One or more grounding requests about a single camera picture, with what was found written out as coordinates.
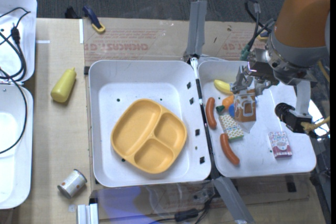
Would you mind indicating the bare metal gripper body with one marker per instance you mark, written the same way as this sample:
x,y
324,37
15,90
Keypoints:
x,y
265,68

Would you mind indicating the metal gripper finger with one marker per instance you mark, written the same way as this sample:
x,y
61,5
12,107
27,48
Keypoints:
x,y
260,86
242,82

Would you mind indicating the brown and white carton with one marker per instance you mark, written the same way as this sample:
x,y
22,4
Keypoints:
x,y
245,110

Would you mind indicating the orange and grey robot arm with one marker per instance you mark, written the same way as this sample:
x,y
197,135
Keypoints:
x,y
302,18

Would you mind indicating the yellow banana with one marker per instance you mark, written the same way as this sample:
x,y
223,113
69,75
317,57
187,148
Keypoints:
x,y
221,86

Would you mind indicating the orange carrot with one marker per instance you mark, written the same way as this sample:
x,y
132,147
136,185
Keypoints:
x,y
228,101

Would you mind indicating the blue round object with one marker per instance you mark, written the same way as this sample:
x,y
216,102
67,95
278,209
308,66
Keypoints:
x,y
231,110

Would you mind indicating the orange sausage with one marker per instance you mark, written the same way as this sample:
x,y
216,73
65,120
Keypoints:
x,y
229,149
210,112

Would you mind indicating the white carton with fruit print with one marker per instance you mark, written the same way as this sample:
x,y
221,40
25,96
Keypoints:
x,y
231,127

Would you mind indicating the pink and white carton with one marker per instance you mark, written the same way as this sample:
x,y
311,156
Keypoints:
x,y
280,144

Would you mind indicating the white plastic tray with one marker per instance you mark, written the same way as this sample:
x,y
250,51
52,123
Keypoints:
x,y
260,152
110,123
15,165
26,34

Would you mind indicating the brown cardboard board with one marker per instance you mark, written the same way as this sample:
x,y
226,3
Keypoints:
x,y
147,42

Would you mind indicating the orange divided plate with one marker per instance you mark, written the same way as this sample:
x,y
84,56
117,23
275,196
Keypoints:
x,y
141,126

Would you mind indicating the yellow squeeze bottle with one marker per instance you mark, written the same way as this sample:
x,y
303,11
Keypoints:
x,y
63,86

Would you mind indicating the white can with orange dots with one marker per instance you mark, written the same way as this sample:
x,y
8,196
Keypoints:
x,y
72,184

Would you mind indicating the black cylinder on white bracket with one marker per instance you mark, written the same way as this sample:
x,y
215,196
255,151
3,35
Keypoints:
x,y
292,118

